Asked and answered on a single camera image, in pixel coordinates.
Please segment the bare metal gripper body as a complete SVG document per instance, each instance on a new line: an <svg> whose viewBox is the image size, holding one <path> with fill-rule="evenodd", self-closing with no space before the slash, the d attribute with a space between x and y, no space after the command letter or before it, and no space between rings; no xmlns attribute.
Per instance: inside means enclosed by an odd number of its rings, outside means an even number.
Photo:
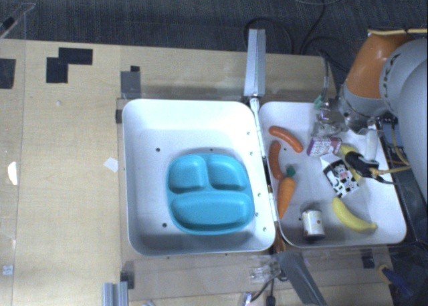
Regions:
<svg viewBox="0 0 428 306"><path fill-rule="evenodd" d="M366 132L369 117L358 113L344 98L329 98L320 107L316 120L328 127L333 124L346 124L348 131Z"/></svg>

